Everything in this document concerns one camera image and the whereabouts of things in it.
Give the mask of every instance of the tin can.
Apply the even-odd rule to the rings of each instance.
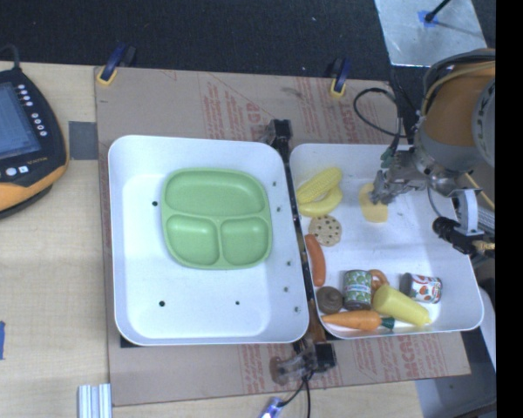
[[[343,277],[343,308],[354,310],[371,309],[372,274],[363,269],[347,271]]]
[[[399,291],[423,303],[438,303],[442,296],[442,280],[420,274],[405,273],[399,282]]]

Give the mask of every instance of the carrot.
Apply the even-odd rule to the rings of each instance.
[[[357,330],[375,330],[380,325],[393,328],[391,318],[382,318],[374,310],[342,311],[340,313],[325,314],[322,321],[341,327],[355,328]]]
[[[323,249],[313,233],[304,235],[304,241],[306,242],[306,248],[308,249],[308,255],[312,263],[312,282],[315,287],[322,287],[325,283],[325,257],[323,257]]]

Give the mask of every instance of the wooden surface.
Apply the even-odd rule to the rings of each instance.
[[[0,71],[11,63],[0,62]],[[23,64],[57,114],[96,122],[93,67]],[[49,194],[0,220],[0,417],[75,417],[78,386],[109,381],[98,162],[71,161]],[[115,408],[114,417],[257,416],[270,394]],[[412,381],[311,391],[312,417],[422,416]],[[281,417],[305,416],[299,394]]]

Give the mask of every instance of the tray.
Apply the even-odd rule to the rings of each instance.
[[[166,247],[182,265],[255,266],[271,250],[271,213],[263,185],[250,174],[199,167],[171,173],[161,191]]]
[[[363,217],[358,192],[362,185],[374,180],[385,147],[303,144],[291,152],[290,169],[295,187],[326,167],[338,166],[343,171],[340,183],[343,200],[330,213],[341,223],[343,233],[336,245],[323,246],[327,265],[325,285],[342,290],[343,275],[351,269],[380,269],[396,288],[404,273],[417,273],[442,280],[441,300],[437,304],[421,304],[429,310],[432,319],[432,323],[424,327],[400,321],[391,331],[384,327],[364,332],[325,323],[323,326],[340,339],[474,329],[482,321],[484,308],[471,261],[432,231],[431,225],[437,216],[427,192],[398,196],[388,206],[389,217],[385,223],[370,223]],[[449,199],[436,194],[433,200],[444,216],[455,218]],[[304,234],[308,233],[310,221],[310,218],[301,218]]]
[[[245,172],[268,197],[266,259],[241,269],[197,269],[168,251],[160,196],[168,175],[211,167]],[[269,145],[130,135],[108,153],[114,315],[140,346],[285,343],[308,328],[302,264],[284,166]]]

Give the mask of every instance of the cardboard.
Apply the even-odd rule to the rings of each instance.
[[[111,143],[127,134],[259,140],[273,118],[290,119],[291,147],[302,143],[389,144],[391,138],[355,113],[354,97],[386,83],[348,80],[342,98],[331,79],[120,68],[110,86],[95,84],[103,226],[106,317],[114,406],[295,390],[271,379],[269,363],[295,352],[289,344],[135,347],[114,322],[108,163]],[[358,109],[396,130],[396,108],[368,93]],[[337,365],[311,388],[331,388],[469,374],[460,333],[334,340]]]

